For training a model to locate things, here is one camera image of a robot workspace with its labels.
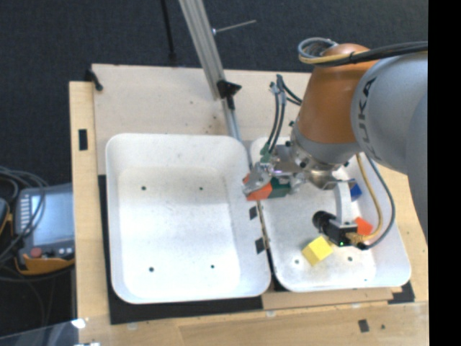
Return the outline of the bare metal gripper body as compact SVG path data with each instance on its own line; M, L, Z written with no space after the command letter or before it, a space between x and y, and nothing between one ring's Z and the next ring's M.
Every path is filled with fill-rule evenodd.
M346 145L276 145L269 152L271 175L288 183L296 191L304 183L320 190L332 190L339 182L334 176L346 163Z

